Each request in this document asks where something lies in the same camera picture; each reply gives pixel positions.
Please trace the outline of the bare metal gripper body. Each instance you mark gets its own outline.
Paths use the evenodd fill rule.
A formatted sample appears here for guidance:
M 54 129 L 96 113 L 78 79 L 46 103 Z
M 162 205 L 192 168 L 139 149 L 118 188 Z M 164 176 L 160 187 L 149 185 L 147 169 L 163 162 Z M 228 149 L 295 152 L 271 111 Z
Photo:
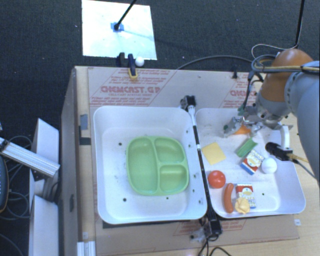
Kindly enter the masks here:
M 279 125 L 282 117 L 274 115 L 264 108 L 247 106 L 243 113 L 243 120 L 246 125 L 265 126 L 274 129 Z

